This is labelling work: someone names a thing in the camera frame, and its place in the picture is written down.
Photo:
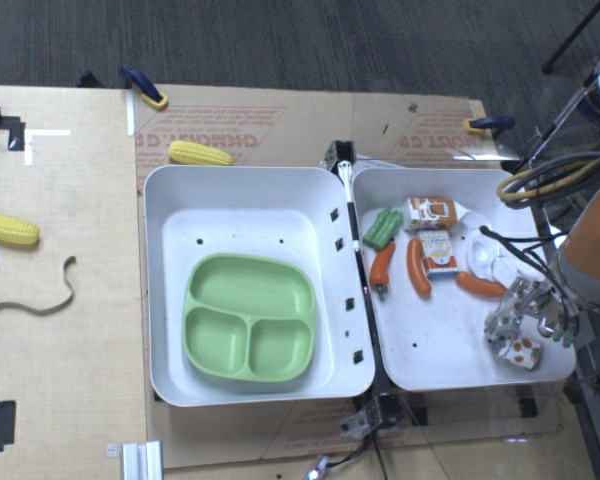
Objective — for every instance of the brown cardboard board red print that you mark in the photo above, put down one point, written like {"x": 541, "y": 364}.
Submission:
{"x": 290, "y": 123}

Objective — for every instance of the green asparagus bunch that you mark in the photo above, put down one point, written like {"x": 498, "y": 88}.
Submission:
{"x": 381, "y": 228}

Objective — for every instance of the yellow corn cob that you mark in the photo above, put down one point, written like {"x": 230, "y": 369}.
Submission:
{"x": 7, "y": 228}
{"x": 200, "y": 153}

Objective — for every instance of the grey curled strip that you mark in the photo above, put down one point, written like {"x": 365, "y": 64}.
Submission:
{"x": 40, "y": 310}

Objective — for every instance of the white packet with orange print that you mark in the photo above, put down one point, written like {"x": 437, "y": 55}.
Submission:
{"x": 524, "y": 353}

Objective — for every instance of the white plastic tray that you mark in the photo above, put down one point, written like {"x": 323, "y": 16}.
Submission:
{"x": 240, "y": 193}
{"x": 440, "y": 338}

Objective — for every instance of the orange sausage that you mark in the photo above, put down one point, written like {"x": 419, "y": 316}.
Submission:
{"x": 480, "y": 286}
{"x": 418, "y": 268}

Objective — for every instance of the green divided plate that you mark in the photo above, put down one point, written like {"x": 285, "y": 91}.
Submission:
{"x": 250, "y": 313}

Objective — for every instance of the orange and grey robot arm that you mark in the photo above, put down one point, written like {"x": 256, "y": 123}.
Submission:
{"x": 589, "y": 248}

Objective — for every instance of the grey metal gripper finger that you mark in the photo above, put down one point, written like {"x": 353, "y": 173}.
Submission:
{"x": 499, "y": 348}

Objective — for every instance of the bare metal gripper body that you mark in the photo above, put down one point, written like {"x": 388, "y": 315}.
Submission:
{"x": 517, "y": 308}

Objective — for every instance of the thin black and white rod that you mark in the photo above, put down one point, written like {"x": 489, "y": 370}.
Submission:
{"x": 361, "y": 268}

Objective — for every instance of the small orange and white carton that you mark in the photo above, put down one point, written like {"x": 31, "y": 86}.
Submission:
{"x": 437, "y": 255}

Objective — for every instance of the large orange and white carton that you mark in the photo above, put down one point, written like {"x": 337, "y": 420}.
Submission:
{"x": 432, "y": 213}

